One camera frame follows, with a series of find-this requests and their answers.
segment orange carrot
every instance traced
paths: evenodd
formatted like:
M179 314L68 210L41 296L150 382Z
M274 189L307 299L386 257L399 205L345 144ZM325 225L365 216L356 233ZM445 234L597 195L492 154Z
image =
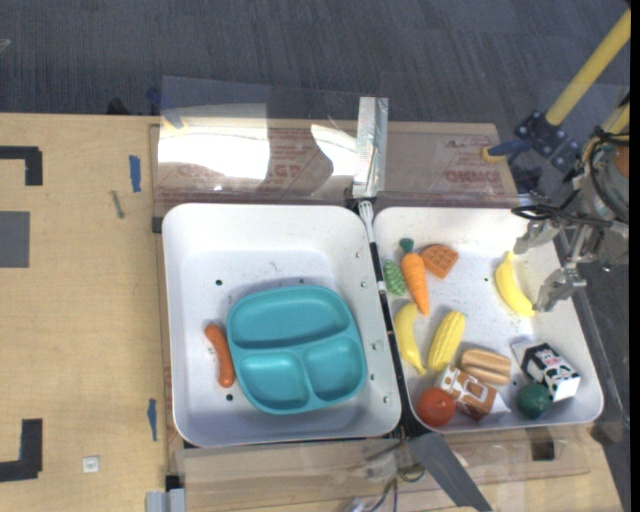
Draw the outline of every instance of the orange carrot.
M207 325L204 334L218 354L218 384L223 388L230 388L236 380L236 372L233 368L227 337L216 324Z
M407 239L401 241L402 247L407 250L413 246L413 242ZM424 267L424 260L419 254L407 251L402 257L400 268L407 283L407 288L416 301L418 309L423 315L429 314L429 293L427 290L427 272Z

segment blue tape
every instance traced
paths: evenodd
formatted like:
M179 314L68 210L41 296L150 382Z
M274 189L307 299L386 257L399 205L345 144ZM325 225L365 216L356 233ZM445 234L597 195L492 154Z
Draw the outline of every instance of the blue tape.
M142 173L140 172L140 159L135 155L129 155L129 176L131 177L131 186L134 192L140 192L140 182L142 181Z
M151 436L154 441L158 440L158 415L156 413L156 401L153 398L149 398L149 406L147 407L147 418L149 418L149 425L151 426Z

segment toy sausage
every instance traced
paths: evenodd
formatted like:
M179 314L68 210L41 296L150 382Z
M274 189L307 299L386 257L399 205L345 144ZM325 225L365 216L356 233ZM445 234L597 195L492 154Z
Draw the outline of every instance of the toy sausage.
M511 360L489 350L466 350L462 354L460 367L469 375L494 386L504 386L511 380Z
M230 388L236 380L236 372L233 368L227 337L220 326L216 324L207 325L204 334L218 355L218 384L223 388Z

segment green toy vegetable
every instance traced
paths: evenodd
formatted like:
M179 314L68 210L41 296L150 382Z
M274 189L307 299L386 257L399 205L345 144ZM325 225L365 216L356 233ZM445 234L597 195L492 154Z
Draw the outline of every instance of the green toy vegetable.
M518 391L518 409L527 418L539 418L551 405L551 397L546 386L532 382Z
M404 282L402 271L392 260L384 262L382 273L384 274L384 281L387 283L387 289L391 293L394 295L407 293L407 283Z

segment green ball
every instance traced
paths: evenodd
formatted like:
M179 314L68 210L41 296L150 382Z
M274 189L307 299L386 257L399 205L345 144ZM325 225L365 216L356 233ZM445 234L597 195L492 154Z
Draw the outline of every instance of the green ball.
M517 396L518 409L527 418L535 420L551 405L551 397L546 386L532 382L520 388Z

